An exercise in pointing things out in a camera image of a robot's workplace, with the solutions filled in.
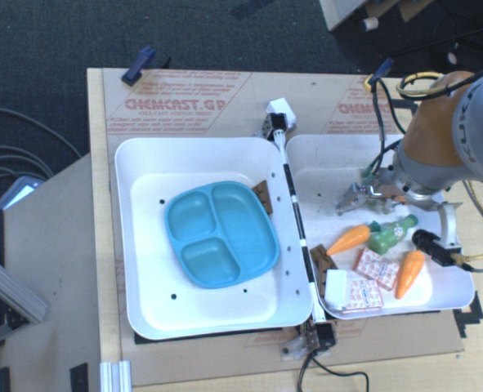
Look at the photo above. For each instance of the orange carrot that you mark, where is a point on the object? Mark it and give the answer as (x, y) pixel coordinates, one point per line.
(410, 272)
(349, 239)

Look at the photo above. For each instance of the brown chocolate biscuit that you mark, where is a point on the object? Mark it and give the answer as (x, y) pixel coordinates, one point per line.
(264, 196)
(322, 259)

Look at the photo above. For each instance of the blue divided plate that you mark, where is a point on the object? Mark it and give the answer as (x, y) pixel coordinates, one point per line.
(224, 235)

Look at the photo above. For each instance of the white rectangular block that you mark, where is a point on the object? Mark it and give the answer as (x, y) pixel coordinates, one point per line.
(336, 287)

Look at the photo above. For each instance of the black cylinder on white bracket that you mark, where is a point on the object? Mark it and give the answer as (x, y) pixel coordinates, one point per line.
(433, 246)

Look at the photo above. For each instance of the white plastic tray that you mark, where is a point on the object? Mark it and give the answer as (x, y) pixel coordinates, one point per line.
(327, 161)
(151, 308)

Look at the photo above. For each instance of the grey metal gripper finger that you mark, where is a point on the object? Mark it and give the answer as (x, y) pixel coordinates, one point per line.
(347, 204)
(357, 189)

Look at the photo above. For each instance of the red and white packet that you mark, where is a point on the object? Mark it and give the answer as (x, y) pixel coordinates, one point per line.
(365, 296)
(376, 268)

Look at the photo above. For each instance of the thin black and white rod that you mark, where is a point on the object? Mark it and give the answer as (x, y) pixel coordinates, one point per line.
(297, 215)

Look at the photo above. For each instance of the green plastic bottle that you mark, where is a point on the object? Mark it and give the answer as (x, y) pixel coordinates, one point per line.
(388, 237)

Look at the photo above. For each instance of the brown cardboard board red print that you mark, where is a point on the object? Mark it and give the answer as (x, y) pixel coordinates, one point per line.
(175, 104)

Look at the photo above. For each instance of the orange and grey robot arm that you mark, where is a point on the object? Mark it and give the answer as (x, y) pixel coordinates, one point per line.
(441, 137)

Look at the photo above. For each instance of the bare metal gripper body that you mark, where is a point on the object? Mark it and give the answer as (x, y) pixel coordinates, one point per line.
(413, 195)

